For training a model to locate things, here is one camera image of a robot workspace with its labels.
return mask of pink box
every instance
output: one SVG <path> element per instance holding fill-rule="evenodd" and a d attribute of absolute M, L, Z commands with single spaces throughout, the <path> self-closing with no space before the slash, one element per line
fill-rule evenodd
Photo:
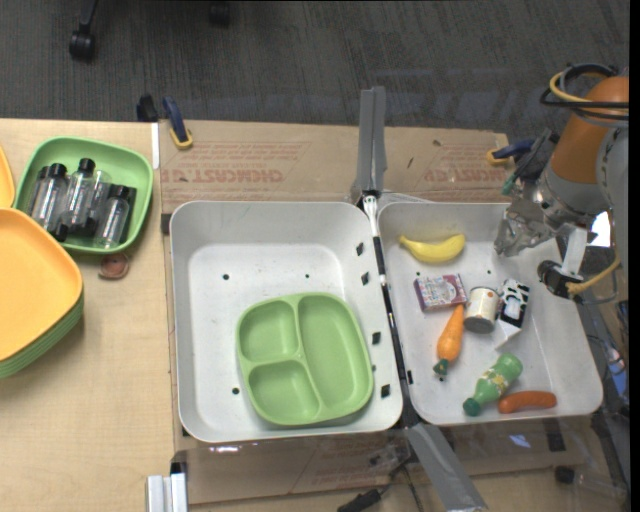
<path fill-rule="evenodd" d="M 465 304 L 468 300 L 460 274 L 418 277 L 413 282 L 413 286 L 422 311 Z"/>

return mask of stack of orange plates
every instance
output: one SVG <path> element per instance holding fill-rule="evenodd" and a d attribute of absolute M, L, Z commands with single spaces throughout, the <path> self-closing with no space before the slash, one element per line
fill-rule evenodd
<path fill-rule="evenodd" d="M 84 305 L 78 266 L 31 217 L 9 208 L 13 194 L 0 150 L 0 378 L 53 347 Z"/>

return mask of gray carpet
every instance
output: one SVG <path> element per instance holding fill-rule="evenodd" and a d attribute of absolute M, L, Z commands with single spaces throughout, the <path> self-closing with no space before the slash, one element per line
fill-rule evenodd
<path fill-rule="evenodd" d="M 80 0 L 3 0 L 1 117 L 136 120 L 149 92 L 186 119 L 358 124 L 387 90 L 388 126 L 561 130 L 539 104 L 568 62 L 629 64 L 630 0 L 230 2 L 101 0 L 90 62 L 71 58 Z"/>

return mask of glass vial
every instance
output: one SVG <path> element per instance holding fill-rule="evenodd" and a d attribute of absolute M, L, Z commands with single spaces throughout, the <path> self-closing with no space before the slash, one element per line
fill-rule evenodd
<path fill-rule="evenodd" d="M 129 216 L 128 198 L 129 187 L 118 185 L 111 190 L 96 231 L 98 247 L 108 249 L 120 243 Z"/>
<path fill-rule="evenodd" d="M 100 222 L 100 218 L 104 213 L 104 207 L 107 204 L 109 198 L 109 191 L 111 190 L 111 177 L 105 171 L 94 172 L 94 186 L 91 194 L 91 201 L 89 202 L 89 209 L 87 212 L 86 227 L 88 234 L 93 236 Z"/>
<path fill-rule="evenodd" d="M 52 164 L 38 189 L 31 217 L 44 229 L 53 233 L 64 211 L 67 195 L 67 168 Z"/>
<path fill-rule="evenodd" d="M 36 174 L 36 181 L 33 183 L 33 187 L 31 189 L 31 195 L 29 196 L 29 202 L 27 203 L 27 207 L 25 208 L 25 213 L 27 215 L 31 215 L 33 213 L 33 207 L 36 204 L 36 197 L 38 197 L 38 192 L 40 191 L 40 186 L 47 176 L 47 171 L 49 170 L 49 166 L 45 165 L 42 169 L 38 171 Z"/>
<path fill-rule="evenodd" d="M 70 233 L 84 227 L 89 214 L 89 205 L 95 186 L 93 170 L 96 164 L 90 158 L 83 158 L 78 170 L 71 175 L 67 191 L 67 204 L 61 222 Z"/>

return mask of chair wheel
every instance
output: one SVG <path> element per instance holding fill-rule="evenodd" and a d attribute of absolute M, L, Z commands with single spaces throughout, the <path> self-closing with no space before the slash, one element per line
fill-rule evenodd
<path fill-rule="evenodd" d="M 93 35 L 74 30 L 69 42 L 69 53 L 80 59 L 91 59 L 95 49 L 95 42 Z"/>
<path fill-rule="evenodd" d="M 231 13 L 227 2 L 211 2 L 209 7 L 209 21 L 214 25 L 229 26 Z"/>

